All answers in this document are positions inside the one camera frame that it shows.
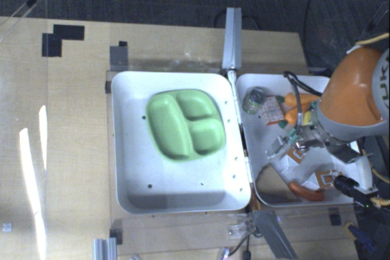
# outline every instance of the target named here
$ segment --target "wooden table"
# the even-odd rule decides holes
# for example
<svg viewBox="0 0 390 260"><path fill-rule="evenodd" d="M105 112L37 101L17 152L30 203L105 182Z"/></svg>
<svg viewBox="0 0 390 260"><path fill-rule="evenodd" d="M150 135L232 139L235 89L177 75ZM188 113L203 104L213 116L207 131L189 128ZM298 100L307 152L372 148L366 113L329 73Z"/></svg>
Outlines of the wooden table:
<svg viewBox="0 0 390 260"><path fill-rule="evenodd" d="M85 26L83 41L63 40L61 58L42 58L41 33L46 28L52 32L54 24ZM46 202L42 204L46 223L47 259L91 259L93 240L108 237L112 225L110 196L110 166L108 158L107 106L105 94L106 72L109 70L109 48L126 41L129 47L129 67L171 64L171 70L192 66L218 66L222 60L224 30L195 27L150 26L138 24L95 23L83 21L60 21L26 19L0 43L0 58L7 60L9 89L22 85L34 85L34 66L46 70L47 99L35 98L34 90L24 89L27 113L36 111L42 102L48 108L48 160L47 176L37 174L43 183ZM307 73L305 60L296 33L243 31L242 72L277 72L291 70L297 74ZM12 51L19 52L12 59ZM34 52L34 57L22 57L22 52ZM5 116L12 110L12 103L1 106ZM17 133L10 126L10 132ZM17 142L12 148L2 142L0 147L0 195L2 223L12 222L10 233L1 233L1 259L38 259L35 242L34 218L27 201L21 174ZM12 159L3 155L12 155ZM356 222L353 210L340 208L343 223ZM353 242L342 227L332 227L327 209L311 211L279 210L281 226L300 259L357 259ZM172 228L184 224L188 229L193 218L199 215L167 216L164 222L156 222L155 237L145 231L145 224L153 226L153 217L133 219L136 250L141 251L142 260L152 259L204 259L215 260L221 242L229 240L224 221L226 215L207 214L203 219L208 226L211 239L199 249L198 235L202 230L194 228L192 233L171 235ZM171 246L181 240L180 251ZM252 259L273 259L274 256L264 239L251 240ZM132 251L119 256L129 259ZM232 259L241 259L241 253Z"/></svg>

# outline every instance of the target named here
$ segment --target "green plate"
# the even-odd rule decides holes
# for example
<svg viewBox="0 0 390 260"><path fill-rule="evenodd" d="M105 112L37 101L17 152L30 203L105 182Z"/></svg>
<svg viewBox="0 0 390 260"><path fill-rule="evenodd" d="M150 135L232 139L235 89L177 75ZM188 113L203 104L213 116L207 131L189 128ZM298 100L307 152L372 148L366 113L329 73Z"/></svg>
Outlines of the green plate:
<svg viewBox="0 0 390 260"><path fill-rule="evenodd" d="M211 97L200 90L154 95L146 105L146 119L154 144L170 160L195 160L225 145L219 111Z"/></svg>

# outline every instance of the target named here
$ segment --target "red sausage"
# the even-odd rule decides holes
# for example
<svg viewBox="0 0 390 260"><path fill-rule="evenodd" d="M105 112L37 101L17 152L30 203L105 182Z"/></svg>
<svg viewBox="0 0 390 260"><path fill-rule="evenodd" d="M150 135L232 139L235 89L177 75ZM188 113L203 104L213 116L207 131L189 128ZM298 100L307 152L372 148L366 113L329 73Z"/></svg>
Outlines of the red sausage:
<svg viewBox="0 0 390 260"><path fill-rule="evenodd" d="M321 202L325 199L323 192L309 190L296 182L290 182L288 187L294 194L310 200L311 202Z"/></svg>

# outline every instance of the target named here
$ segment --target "black tape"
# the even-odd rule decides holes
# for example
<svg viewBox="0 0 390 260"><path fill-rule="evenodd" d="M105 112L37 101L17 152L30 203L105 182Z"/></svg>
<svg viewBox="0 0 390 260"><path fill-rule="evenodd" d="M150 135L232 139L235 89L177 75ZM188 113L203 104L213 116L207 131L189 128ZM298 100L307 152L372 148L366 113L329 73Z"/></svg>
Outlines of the black tape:
<svg viewBox="0 0 390 260"><path fill-rule="evenodd" d="M111 82L109 82L108 80L105 82L105 93L106 94L111 94Z"/></svg>
<svg viewBox="0 0 390 260"><path fill-rule="evenodd" d="M117 229L110 229L110 237L115 237L116 238L116 244L117 245L122 245L123 243L123 235L121 230Z"/></svg>
<svg viewBox="0 0 390 260"><path fill-rule="evenodd" d="M338 227L341 225L341 216L340 216L340 211L339 208L334 207L334 208L329 208L329 219L330 219L330 224L333 227Z"/></svg>
<svg viewBox="0 0 390 260"><path fill-rule="evenodd" d="M62 57L62 40L56 34L42 34L42 57Z"/></svg>
<svg viewBox="0 0 390 260"><path fill-rule="evenodd" d="M36 3L37 3L37 0L27 0L26 1L26 5L28 6L28 8L31 8Z"/></svg>
<svg viewBox="0 0 390 260"><path fill-rule="evenodd" d="M84 26L55 24L53 32L61 39L84 40Z"/></svg>

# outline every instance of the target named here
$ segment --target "metal bracket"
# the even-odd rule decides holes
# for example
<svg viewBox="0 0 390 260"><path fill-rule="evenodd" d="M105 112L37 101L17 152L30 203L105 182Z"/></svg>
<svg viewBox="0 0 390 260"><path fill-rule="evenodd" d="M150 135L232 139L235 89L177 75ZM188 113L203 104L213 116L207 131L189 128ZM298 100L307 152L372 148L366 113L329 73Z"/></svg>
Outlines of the metal bracket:
<svg viewBox="0 0 390 260"><path fill-rule="evenodd" d="M254 211L252 215L256 227L277 259L298 259L272 211Z"/></svg>
<svg viewBox="0 0 390 260"><path fill-rule="evenodd" d="M227 8L222 70L241 68L241 8Z"/></svg>
<svg viewBox="0 0 390 260"><path fill-rule="evenodd" d="M110 70L115 72L129 70L129 48L126 41L120 41L119 46L110 46Z"/></svg>
<svg viewBox="0 0 390 260"><path fill-rule="evenodd" d="M227 75L227 80L230 82L230 85L232 86L234 105L236 108L236 115L237 115L237 123L238 125L241 126L243 124L243 121L241 120L241 113L239 112L239 100L238 100L238 95L236 90L237 75L236 72L232 69L227 71L226 75Z"/></svg>
<svg viewBox="0 0 390 260"><path fill-rule="evenodd" d="M116 257L116 238L95 239L93 241L93 259L94 260L117 260Z"/></svg>

